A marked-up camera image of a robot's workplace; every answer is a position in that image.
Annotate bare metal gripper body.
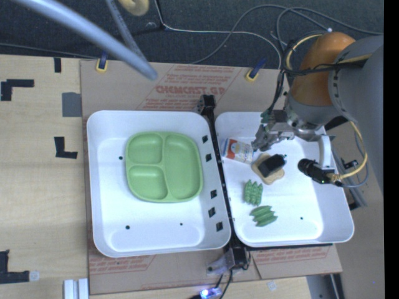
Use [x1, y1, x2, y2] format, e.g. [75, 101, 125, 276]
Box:
[263, 110, 325, 143]

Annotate black cuboid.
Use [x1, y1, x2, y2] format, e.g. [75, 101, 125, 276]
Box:
[257, 153, 287, 178]

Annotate white and orange small carton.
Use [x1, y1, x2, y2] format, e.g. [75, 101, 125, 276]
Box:
[219, 137, 255, 164]

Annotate tan bread slice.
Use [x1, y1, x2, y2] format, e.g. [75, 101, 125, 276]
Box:
[251, 153, 286, 186]

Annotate green pea pods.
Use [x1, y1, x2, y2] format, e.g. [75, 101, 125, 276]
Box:
[249, 205, 279, 228]
[243, 179, 264, 206]

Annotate white plastic tray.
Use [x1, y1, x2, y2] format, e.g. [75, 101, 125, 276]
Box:
[214, 111, 355, 248]
[86, 110, 232, 258]

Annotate brown cardboard board red print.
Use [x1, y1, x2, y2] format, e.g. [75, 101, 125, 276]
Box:
[79, 59, 344, 295]

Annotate green divided plate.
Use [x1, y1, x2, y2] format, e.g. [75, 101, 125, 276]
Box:
[125, 131, 204, 204]

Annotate black cylinder on white bracket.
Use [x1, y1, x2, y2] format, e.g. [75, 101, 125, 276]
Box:
[297, 134, 337, 185]

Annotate black block with thin wires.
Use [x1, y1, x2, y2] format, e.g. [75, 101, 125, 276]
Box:
[228, 247, 251, 270]
[198, 94, 217, 116]

